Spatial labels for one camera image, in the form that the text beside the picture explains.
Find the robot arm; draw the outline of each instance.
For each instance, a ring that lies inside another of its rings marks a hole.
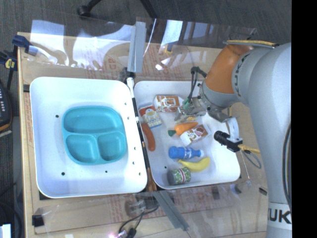
[[[287,165],[291,160],[291,44],[270,48],[227,45],[199,95],[192,99],[195,109],[204,109],[220,122],[229,119],[222,110],[236,102],[250,108],[268,184],[266,237],[292,237],[291,183],[287,182],[291,172]]]

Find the red sausage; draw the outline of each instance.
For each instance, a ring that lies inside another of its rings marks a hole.
[[[147,140],[148,140],[148,149],[150,151],[155,151],[155,139],[154,139],[154,135],[150,129],[150,127],[148,126],[147,123],[142,123],[141,124],[141,128],[142,131],[144,133],[144,135],[146,136]]]

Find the carrot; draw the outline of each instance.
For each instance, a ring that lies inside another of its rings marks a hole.
[[[154,135],[153,135],[150,127],[148,126],[147,123],[144,122],[141,124],[141,128],[142,128],[144,135],[146,136],[146,138],[148,140],[148,149],[151,152],[155,151],[155,148],[156,148],[155,138],[154,138]]]
[[[168,135],[172,136],[176,133],[177,135],[180,136],[184,132],[188,131],[189,129],[194,128],[197,125],[198,125],[198,122],[196,122],[196,121],[177,124],[175,126],[174,130],[168,131]]]

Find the white tray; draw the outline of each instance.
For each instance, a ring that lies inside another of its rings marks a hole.
[[[120,81],[39,77],[30,86],[37,185],[51,198],[135,193],[147,183],[129,88]],[[117,111],[128,150],[119,161],[80,165],[63,144],[61,119],[72,107],[101,105]]]
[[[190,82],[184,81],[141,81],[135,85],[134,94],[138,108],[153,103],[155,95],[178,95],[185,99],[191,89]],[[195,87],[193,96],[197,96],[198,87]],[[170,146],[184,146],[177,135],[168,136],[167,131],[175,126],[175,113],[158,113],[162,120],[162,125],[152,128],[156,140],[156,149],[154,152],[147,151],[151,166],[151,171],[155,183],[163,189],[176,189],[182,187],[194,187],[201,185],[217,184],[223,182],[232,182],[240,176],[240,166],[236,154],[225,146],[221,146],[213,138],[217,130],[228,133],[225,123],[220,123],[208,115],[199,118],[197,121],[206,125],[211,135],[201,141],[195,142],[190,146],[194,149],[202,149],[205,157],[211,158],[210,165],[203,171],[192,173],[191,181],[184,184],[169,185],[167,181],[167,171],[169,169],[178,169],[183,166],[177,162],[177,159],[171,159],[168,156]],[[200,160],[194,157],[189,161],[196,162]]]

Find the blue plate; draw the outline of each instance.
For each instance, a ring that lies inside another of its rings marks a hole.
[[[67,110],[62,118],[62,134],[70,159],[81,165],[111,163],[127,152],[122,118],[109,107],[81,106]]]

